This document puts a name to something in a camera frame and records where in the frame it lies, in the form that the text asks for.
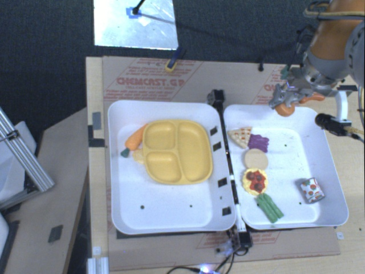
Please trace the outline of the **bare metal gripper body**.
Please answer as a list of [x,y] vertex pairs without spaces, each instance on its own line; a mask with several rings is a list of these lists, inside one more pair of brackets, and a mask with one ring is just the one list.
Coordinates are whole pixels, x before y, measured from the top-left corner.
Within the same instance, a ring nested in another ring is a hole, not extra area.
[[289,70],[286,80],[287,91],[305,96],[311,96],[315,92],[329,96],[340,81],[338,78],[329,78],[312,67],[293,67]]

